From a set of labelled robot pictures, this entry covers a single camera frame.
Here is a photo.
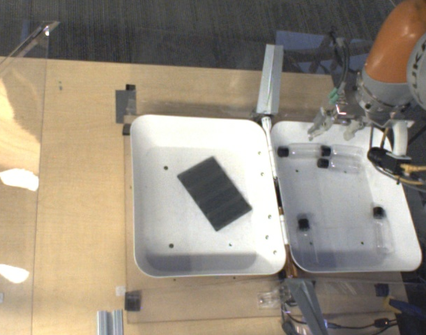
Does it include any dark grey flat rectangular pad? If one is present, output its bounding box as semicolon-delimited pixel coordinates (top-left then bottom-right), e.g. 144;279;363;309
176;156;253;233

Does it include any white plastic tray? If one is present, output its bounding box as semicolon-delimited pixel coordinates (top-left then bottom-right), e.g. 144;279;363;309
270;119;424;274
128;113;287;278

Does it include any clear plastic bottle black cap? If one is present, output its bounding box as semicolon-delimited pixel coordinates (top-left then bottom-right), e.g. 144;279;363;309
317;157;363;174
319;144;364;161
372;206;392;255
296;216;319;265
276;142;322;160

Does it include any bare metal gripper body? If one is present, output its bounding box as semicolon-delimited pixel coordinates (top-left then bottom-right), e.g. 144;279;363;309
322;87;392;127

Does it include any black cylinder on white bracket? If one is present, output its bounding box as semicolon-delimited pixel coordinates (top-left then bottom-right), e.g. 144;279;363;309
367;119;413;176

